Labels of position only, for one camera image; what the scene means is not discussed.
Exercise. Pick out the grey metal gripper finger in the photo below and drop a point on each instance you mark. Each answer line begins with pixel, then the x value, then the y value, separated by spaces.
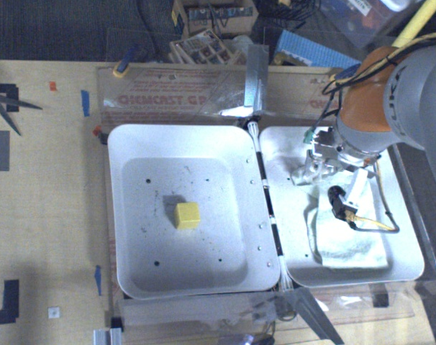
pixel 326 173
pixel 309 167

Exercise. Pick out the white plastic tray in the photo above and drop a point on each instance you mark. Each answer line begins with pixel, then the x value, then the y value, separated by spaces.
pixel 189 257
pixel 401 264

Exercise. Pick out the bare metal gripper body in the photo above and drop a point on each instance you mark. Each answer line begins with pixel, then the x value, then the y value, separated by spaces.
pixel 329 149

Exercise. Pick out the white cloth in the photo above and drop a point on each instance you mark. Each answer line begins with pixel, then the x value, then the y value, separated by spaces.
pixel 351 243

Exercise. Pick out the thin black and white rod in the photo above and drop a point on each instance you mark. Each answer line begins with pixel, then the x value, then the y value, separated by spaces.
pixel 265 185

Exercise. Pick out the brown cardboard board, red print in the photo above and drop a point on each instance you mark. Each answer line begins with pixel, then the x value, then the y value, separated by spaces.
pixel 149 85

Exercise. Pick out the yellow cube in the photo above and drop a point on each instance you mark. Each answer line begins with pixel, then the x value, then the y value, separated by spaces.
pixel 186 215

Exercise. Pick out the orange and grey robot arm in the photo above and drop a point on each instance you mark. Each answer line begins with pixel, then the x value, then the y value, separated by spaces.
pixel 412 95

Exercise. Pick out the black cylinder on white bracket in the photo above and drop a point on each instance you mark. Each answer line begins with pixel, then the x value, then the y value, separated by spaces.
pixel 342 200

